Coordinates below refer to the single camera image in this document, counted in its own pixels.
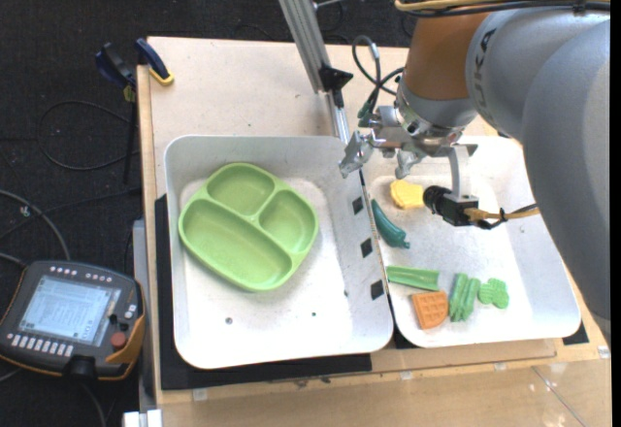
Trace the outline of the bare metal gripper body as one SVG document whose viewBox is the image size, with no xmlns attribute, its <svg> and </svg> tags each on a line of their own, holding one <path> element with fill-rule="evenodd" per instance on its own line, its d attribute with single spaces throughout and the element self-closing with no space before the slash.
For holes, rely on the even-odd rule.
<svg viewBox="0 0 621 427">
<path fill-rule="evenodd" d="M 398 151 L 416 158 L 440 157 L 462 137 L 465 126 L 444 127 L 431 123 L 418 114 L 404 119 L 398 108 L 378 106 L 368 119 L 371 129 L 369 142 L 384 157 L 393 157 Z"/>
</svg>

